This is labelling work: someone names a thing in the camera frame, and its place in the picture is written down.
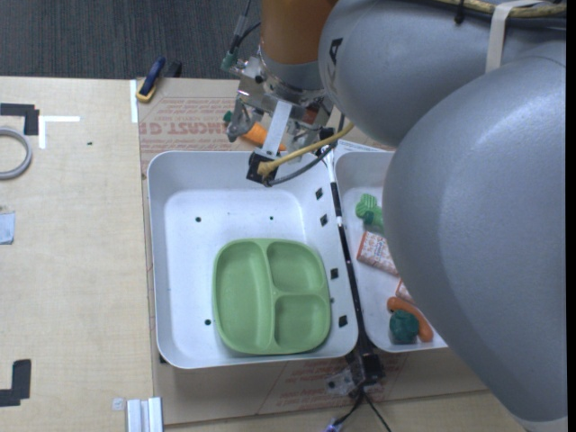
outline black zip tie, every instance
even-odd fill
[[[464,0],[460,0],[458,7],[456,8],[456,16],[454,17],[454,22],[458,25],[464,22]]]

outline orange carrot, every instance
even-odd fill
[[[264,128],[260,123],[255,121],[250,131],[246,134],[243,134],[242,137],[262,146],[266,140],[267,134],[268,130]],[[278,150],[286,150],[286,146],[284,144],[280,144]]]
[[[430,324],[418,308],[403,299],[397,298],[396,296],[389,298],[386,302],[386,306],[389,311],[406,311],[418,319],[418,337],[420,338],[420,341],[430,342],[434,338],[434,330],[430,327]]]

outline black fabric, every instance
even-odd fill
[[[254,0],[248,24],[259,20]],[[246,0],[0,0],[0,76],[144,77],[154,60],[182,77],[220,70]],[[258,31],[240,49],[257,46]]]

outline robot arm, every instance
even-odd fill
[[[397,148],[382,209],[410,293],[520,424],[567,430],[566,7],[498,22],[510,1],[262,0],[229,136],[272,115],[257,175],[334,104]]]

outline table surface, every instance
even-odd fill
[[[14,242],[0,246],[0,390],[31,359],[31,397],[0,408],[0,431],[123,431],[114,399],[154,395],[139,127],[131,82],[5,77],[0,103],[34,104],[45,148],[0,181]],[[79,117],[66,121],[64,117]],[[14,117],[0,126],[22,129]],[[0,138],[0,171],[22,154]],[[487,391],[376,405],[391,429],[523,430]],[[348,408],[230,418],[184,431],[319,431]],[[363,405],[345,430],[384,430]]]

